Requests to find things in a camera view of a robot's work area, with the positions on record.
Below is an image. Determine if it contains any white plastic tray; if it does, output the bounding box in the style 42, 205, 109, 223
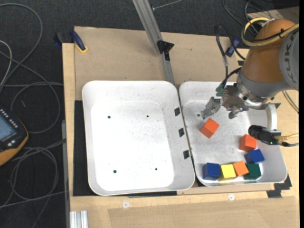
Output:
178, 81, 288, 188
82, 80, 196, 196

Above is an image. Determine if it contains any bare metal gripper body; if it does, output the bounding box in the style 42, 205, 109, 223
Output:
220, 84, 269, 113

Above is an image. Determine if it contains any yellow cube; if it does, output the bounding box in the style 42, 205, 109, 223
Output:
218, 164, 237, 182

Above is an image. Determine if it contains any orange cube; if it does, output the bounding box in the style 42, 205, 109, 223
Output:
238, 134, 258, 152
233, 161, 249, 177
199, 118, 220, 139

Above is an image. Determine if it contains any brown cardboard board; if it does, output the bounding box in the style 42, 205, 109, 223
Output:
74, 26, 300, 196

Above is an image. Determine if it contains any blue cube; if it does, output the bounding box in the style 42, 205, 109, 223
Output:
244, 148, 265, 164
202, 162, 221, 181

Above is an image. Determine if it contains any black cylinder on white bracket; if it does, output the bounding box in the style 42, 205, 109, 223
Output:
247, 103, 282, 145

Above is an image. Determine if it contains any green cube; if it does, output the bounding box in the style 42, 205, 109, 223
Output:
243, 163, 262, 181

